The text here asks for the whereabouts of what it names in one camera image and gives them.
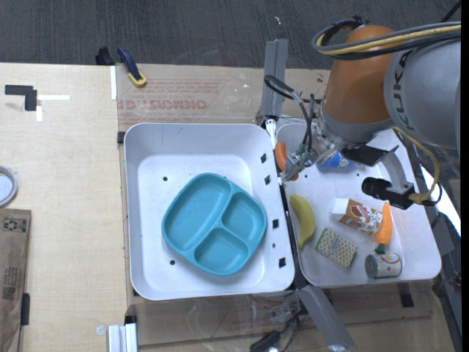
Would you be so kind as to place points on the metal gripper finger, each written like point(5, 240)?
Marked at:
point(292, 168)

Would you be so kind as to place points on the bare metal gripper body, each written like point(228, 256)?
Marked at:
point(326, 146)

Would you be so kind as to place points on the orange sausage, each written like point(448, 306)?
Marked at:
point(280, 154)

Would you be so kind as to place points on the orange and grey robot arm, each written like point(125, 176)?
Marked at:
point(366, 86)

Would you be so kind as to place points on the blue and white cup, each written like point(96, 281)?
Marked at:
point(335, 161)

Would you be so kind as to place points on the white plastic tray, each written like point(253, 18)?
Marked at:
point(340, 185)
point(154, 204)

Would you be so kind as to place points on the yellow banana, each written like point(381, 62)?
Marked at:
point(306, 215)

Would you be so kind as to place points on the brown and white carton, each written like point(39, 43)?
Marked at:
point(357, 216)

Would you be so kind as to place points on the yellow patterned packet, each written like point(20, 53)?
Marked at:
point(335, 248)

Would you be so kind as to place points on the blue divided plate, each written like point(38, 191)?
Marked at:
point(205, 215)

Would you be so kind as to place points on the orange carrot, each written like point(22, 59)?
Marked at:
point(384, 227)

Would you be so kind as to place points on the white can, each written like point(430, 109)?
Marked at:
point(384, 266)

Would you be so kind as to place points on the brown cardboard board red print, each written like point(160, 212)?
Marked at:
point(176, 97)

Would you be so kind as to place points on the brown paper bag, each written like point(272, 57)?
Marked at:
point(12, 270)

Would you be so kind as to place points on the black cylinder on white bracket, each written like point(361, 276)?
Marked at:
point(381, 189)

